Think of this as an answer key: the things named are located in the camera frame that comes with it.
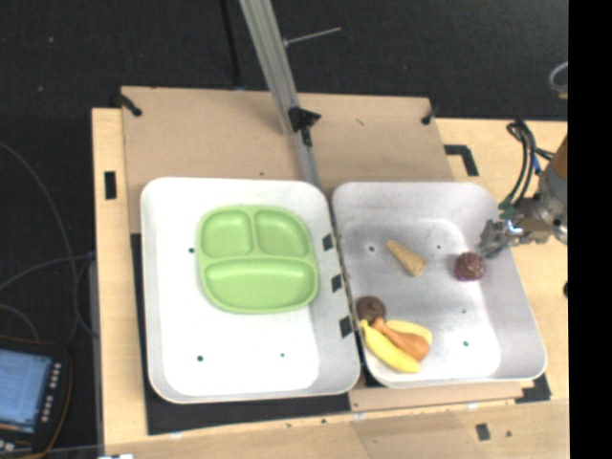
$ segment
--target ice cream cone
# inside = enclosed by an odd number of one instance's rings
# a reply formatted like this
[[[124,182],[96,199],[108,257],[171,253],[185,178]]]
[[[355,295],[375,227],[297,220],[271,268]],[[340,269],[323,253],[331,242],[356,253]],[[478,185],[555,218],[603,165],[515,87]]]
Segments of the ice cream cone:
[[[399,260],[410,275],[416,277],[425,269],[427,261],[417,252],[408,249],[394,240],[388,240],[386,242],[386,247],[393,253],[395,258]]]

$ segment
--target electronic device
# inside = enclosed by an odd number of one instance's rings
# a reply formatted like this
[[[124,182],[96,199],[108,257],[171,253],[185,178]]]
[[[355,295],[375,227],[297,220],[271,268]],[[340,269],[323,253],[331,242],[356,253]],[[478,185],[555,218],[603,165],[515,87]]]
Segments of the electronic device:
[[[0,458],[42,457],[49,451],[71,384],[64,347],[0,336]]]

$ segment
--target white tray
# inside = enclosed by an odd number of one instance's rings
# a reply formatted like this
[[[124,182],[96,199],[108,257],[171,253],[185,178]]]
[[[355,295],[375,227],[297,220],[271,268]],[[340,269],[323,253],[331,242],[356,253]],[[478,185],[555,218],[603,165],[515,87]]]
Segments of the white tray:
[[[361,364],[330,211],[304,182],[161,178],[142,192],[142,259],[149,380],[173,403],[307,397],[348,391]],[[210,210],[251,205],[289,209],[308,228],[319,290],[306,307],[269,315],[238,315],[204,294],[194,248],[198,223]]]
[[[333,195],[339,248],[354,302],[379,297],[387,318],[420,323],[433,333],[417,374],[396,372],[365,349],[366,365],[394,388],[529,380],[546,365],[531,307],[510,250],[487,260],[478,281],[452,272],[473,251],[496,203],[480,186],[463,183],[352,183]],[[427,259],[413,277],[386,248],[399,241]]]

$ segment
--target blue display screen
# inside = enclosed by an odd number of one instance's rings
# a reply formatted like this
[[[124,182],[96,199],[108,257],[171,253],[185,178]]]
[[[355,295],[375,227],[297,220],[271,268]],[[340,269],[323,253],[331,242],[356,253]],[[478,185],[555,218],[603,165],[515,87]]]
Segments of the blue display screen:
[[[0,424],[34,432],[52,363],[49,357],[0,349]]]

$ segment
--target green plate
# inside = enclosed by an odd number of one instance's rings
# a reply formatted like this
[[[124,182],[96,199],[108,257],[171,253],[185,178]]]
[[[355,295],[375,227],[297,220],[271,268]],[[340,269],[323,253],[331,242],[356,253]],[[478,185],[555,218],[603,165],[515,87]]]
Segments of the green plate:
[[[308,304],[318,292],[310,235],[287,209],[212,210],[198,227],[197,254],[206,295],[229,312],[290,311]]]

